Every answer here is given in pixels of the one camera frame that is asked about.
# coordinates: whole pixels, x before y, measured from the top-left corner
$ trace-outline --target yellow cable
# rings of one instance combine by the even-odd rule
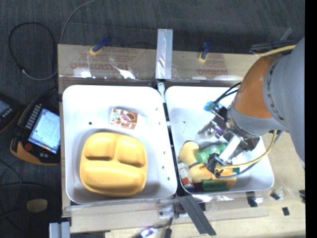
[[[273,55],[273,54],[276,54],[276,53],[280,53],[280,52],[283,52],[283,51],[292,50],[295,47],[296,47],[296,45],[289,45],[289,46],[286,46],[286,47],[283,47],[283,48],[267,51],[267,52],[264,52],[264,53],[255,53],[255,52],[253,52],[253,54],[255,54],[256,56],[259,56],[259,57],[266,57],[266,56]]]
[[[276,139],[276,136],[277,136],[277,130],[274,131],[273,137],[272,137],[272,141],[271,141],[271,143],[270,143],[268,149],[266,150],[266,152],[263,153],[263,154],[262,154],[261,156],[259,156],[258,158],[254,159],[254,160],[252,160],[252,161],[249,161],[249,162],[246,162],[246,163],[242,163],[242,164],[237,164],[237,165],[222,166],[222,165],[220,165],[220,164],[217,164],[217,165],[216,165],[216,168],[215,168],[214,170],[215,170],[216,172],[221,172],[222,170],[227,169],[227,168],[229,168],[229,169],[235,169],[235,168],[240,168],[240,167],[242,167],[242,166],[250,166],[250,165],[252,165],[252,164],[254,164],[254,163],[260,161],[264,156],[266,156],[266,155],[271,151],[271,149],[272,149],[272,147],[273,147],[273,144],[274,144],[274,141],[275,141],[275,139]]]

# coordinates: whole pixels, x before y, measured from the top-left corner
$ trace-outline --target table surface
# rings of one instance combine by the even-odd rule
[[[59,45],[58,46],[58,64],[59,73],[65,68],[65,64],[78,56],[78,50],[82,46]],[[187,58],[193,56],[197,58],[196,53],[185,53]],[[258,59],[254,55],[222,54],[225,65],[230,73],[243,77],[252,64]],[[67,85],[60,85],[60,93]],[[63,123],[62,103],[60,103],[61,124]],[[61,139],[61,177],[62,177],[62,204],[63,209],[70,206],[70,199],[65,191],[65,162],[63,150],[63,129]],[[265,146],[270,143],[271,134],[263,136]],[[217,209],[210,210],[209,219],[211,226],[216,232],[218,238],[290,238],[306,237],[306,207],[298,191],[305,190],[305,171],[301,166],[294,145],[288,133],[282,133],[275,143],[272,151],[268,155],[275,182],[272,192],[276,192],[280,199],[276,200],[271,196],[265,196],[259,207],[242,207],[238,209]],[[287,209],[289,214],[285,215],[283,209]],[[143,217],[140,211],[132,210],[129,214],[117,212],[99,214],[96,209],[89,212],[86,208],[85,214],[78,214],[78,211],[67,213],[71,215],[72,225],[71,233],[84,233],[95,231],[106,231],[106,238],[132,238],[140,233],[146,226],[154,225],[157,216],[156,209],[147,209]],[[199,234],[194,224],[188,217],[174,219],[171,225],[172,236],[182,238],[210,237]],[[164,229],[159,229],[158,233],[152,235],[153,238],[164,237]]]

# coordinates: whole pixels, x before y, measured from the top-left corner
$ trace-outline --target button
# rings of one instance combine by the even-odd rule
[[[26,144],[24,145],[24,149],[27,150],[28,152],[30,152],[30,151],[32,151],[32,149],[33,149],[33,145],[30,144],[30,143],[26,143]]]

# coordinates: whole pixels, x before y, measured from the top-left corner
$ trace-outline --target green bottle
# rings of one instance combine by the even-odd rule
[[[206,147],[204,150],[198,151],[195,154],[197,162],[201,164],[205,164],[210,154],[213,154],[213,153],[220,154],[226,148],[226,146],[227,146],[226,143],[222,143],[220,145],[211,145]]]

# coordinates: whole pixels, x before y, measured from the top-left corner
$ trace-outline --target yellow plastic container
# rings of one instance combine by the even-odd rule
[[[137,139],[98,132],[85,142],[80,161],[80,180],[90,191],[111,197],[141,192],[147,179],[147,153]]]

